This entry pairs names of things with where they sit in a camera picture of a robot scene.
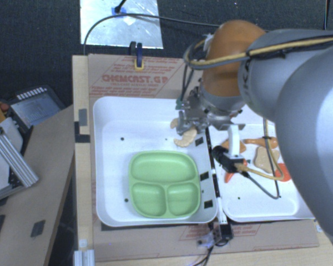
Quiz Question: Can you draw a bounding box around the tan toy sausage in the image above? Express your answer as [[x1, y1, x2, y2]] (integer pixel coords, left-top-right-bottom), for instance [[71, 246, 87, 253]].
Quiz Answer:
[[243, 137, 279, 147]]

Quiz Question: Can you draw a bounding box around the white plastic tray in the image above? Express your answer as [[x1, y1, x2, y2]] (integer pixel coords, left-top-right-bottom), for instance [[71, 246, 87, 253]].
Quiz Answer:
[[93, 95, 219, 228], [205, 104, 316, 223]]

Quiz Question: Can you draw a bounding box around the tan toy croissant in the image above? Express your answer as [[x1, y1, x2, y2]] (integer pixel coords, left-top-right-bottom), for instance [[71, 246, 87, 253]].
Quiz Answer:
[[170, 117, 198, 148]]

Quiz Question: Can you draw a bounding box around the thin black and white rod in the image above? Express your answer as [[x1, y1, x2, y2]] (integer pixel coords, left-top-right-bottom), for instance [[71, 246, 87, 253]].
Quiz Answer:
[[205, 126, 227, 224]]

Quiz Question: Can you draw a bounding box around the orange toy carrot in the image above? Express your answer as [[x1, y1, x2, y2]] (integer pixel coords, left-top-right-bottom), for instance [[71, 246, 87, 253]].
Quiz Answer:
[[224, 159, 248, 184]]

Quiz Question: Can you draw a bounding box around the brown cardboard board red print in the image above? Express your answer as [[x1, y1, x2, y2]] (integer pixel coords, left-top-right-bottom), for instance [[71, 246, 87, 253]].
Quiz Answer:
[[87, 53, 320, 263]]

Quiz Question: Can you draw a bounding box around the red-orange toy food piece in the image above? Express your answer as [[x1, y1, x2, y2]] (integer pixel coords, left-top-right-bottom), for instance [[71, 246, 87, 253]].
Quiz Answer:
[[274, 162, 292, 183]]

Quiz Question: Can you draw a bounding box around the black cylinder on white bracket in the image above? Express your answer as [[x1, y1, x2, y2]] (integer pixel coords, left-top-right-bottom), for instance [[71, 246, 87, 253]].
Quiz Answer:
[[211, 124, 245, 174]]

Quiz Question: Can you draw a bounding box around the black block with thin wires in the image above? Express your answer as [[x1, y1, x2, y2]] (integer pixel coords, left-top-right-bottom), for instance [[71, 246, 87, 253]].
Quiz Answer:
[[210, 222, 234, 247]]

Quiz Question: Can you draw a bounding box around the tan toy biscuit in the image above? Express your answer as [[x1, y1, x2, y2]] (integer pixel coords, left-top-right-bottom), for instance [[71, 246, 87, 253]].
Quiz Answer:
[[253, 145, 280, 175]]

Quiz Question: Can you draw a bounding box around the green divided plate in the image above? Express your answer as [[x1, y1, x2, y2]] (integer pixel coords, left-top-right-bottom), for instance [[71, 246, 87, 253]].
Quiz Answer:
[[128, 150, 202, 219]]

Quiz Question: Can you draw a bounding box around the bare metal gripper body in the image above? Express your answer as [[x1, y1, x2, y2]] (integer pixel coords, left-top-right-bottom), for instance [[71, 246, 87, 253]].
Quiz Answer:
[[179, 96, 246, 131]]

